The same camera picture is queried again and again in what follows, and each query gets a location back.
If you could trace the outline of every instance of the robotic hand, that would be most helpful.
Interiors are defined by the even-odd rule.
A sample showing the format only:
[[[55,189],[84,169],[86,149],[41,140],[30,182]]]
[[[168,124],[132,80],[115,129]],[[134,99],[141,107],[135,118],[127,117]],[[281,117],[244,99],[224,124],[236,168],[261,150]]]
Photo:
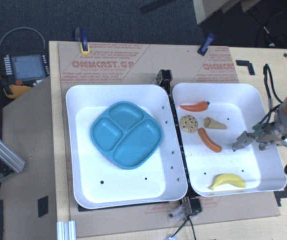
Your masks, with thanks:
[[[232,145],[232,150],[236,151],[242,149],[253,141],[259,143],[259,149],[264,150],[271,144],[277,144],[278,146],[287,147],[287,97],[282,102],[274,92],[273,81],[269,66],[266,64],[263,68],[265,75],[264,83],[269,98],[269,112],[268,114],[258,122],[252,129],[254,132],[244,131],[238,138],[237,142]],[[270,74],[271,87],[276,99],[280,102],[279,105],[272,107],[272,99],[267,85],[267,73]],[[273,122],[269,122],[272,113],[274,114]]]

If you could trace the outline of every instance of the yellow banana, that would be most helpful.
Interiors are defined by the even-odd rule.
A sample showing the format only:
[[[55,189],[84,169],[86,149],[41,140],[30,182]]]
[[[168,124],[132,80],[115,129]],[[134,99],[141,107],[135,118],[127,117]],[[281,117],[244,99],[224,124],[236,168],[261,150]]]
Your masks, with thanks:
[[[211,190],[214,190],[215,187],[223,184],[232,184],[239,188],[245,188],[245,182],[243,178],[233,173],[224,173],[218,175],[213,184],[209,187]]]

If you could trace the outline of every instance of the white tray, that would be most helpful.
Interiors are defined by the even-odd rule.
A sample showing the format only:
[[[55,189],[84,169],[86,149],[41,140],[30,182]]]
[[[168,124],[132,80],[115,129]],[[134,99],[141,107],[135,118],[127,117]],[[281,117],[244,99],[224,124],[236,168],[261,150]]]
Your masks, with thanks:
[[[162,127],[163,141],[136,169],[121,169],[91,141],[91,126],[114,103],[132,102]],[[187,181],[168,95],[159,86],[76,85],[66,94],[76,201],[87,209],[179,200]]]
[[[190,175],[191,186],[199,195],[219,196],[238,193],[276,191],[283,189],[286,175],[275,145],[260,151],[258,143],[232,151],[232,144],[243,132],[253,132],[252,127],[265,115],[258,91],[248,84],[240,83],[180,83],[173,88],[178,119],[194,116],[199,127],[203,120],[212,117],[227,125],[227,130],[206,129],[209,137],[222,146],[220,153],[210,150],[198,132],[193,134],[181,130],[184,153]],[[210,105],[202,112],[188,112],[180,105],[191,105],[208,101]],[[218,174],[232,173],[241,176],[245,188],[223,184],[210,190]]]

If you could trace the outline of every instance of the gray cable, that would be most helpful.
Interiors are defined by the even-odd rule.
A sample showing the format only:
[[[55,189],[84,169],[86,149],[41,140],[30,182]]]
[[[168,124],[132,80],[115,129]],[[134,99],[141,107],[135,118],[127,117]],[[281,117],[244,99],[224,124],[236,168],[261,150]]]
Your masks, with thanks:
[[[45,50],[46,43],[45,43],[45,39],[44,39],[43,35],[42,35],[39,31],[37,31],[36,29],[31,28],[31,27],[28,27],[28,26],[17,27],[17,28],[14,28],[14,29],[10,30],[9,32],[7,32],[7,33],[1,38],[0,48],[1,48],[1,44],[2,44],[3,40],[4,40],[9,34],[15,32],[15,31],[18,31],[18,30],[31,30],[31,31],[36,32],[36,33],[42,38],[42,41],[43,41],[43,49]]]

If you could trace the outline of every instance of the sausage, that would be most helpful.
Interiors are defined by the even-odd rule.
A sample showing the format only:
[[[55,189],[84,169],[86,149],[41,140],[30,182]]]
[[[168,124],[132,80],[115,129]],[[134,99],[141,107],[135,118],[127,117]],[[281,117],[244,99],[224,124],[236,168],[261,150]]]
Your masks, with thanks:
[[[198,133],[202,139],[202,141],[213,151],[219,153],[222,151],[222,147],[213,142],[212,139],[208,136],[207,132],[204,128],[199,128]]]
[[[180,105],[183,110],[191,111],[191,112],[199,112],[204,111],[208,108],[210,103],[207,101],[199,102],[198,104],[194,105]]]

